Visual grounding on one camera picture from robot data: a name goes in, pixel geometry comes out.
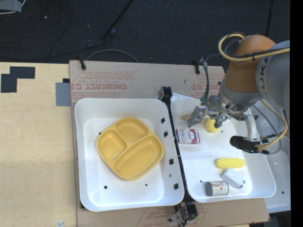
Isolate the yellow lemon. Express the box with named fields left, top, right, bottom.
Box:
left=205, top=117, right=220, bottom=133

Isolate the pink and white carton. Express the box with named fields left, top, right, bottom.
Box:
left=175, top=128, right=200, bottom=145

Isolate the white can with grey lid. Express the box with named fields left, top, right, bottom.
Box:
left=205, top=180, right=230, bottom=197

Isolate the black cylinder on white bracket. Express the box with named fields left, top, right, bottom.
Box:
left=229, top=114, right=264, bottom=154

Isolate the white paper sheet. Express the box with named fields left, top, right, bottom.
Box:
left=171, top=93, right=202, bottom=102

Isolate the yellow divided plate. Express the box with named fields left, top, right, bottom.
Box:
left=96, top=116, right=165, bottom=182

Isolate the black block with thin wires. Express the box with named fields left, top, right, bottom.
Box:
left=158, top=86, right=172, bottom=102
left=184, top=203, right=199, bottom=221

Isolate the white plastic bottle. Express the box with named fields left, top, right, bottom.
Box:
left=221, top=167, right=246, bottom=189

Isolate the white plastic tray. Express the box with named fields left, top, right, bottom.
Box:
left=170, top=96, right=277, bottom=203
left=74, top=97, right=186, bottom=212

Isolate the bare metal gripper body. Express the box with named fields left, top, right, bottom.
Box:
left=205, top=94, right=250, bottom=122

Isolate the brown cardboard board red print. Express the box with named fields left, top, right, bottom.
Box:
left=69, top=60, right=271, bottom=227

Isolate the yellow corn cob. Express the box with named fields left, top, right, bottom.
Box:
left=215, top=157, right=246, bottom=169

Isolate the thin black rod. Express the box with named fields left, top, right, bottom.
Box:
left=165, top=95, right=191, bottom=206

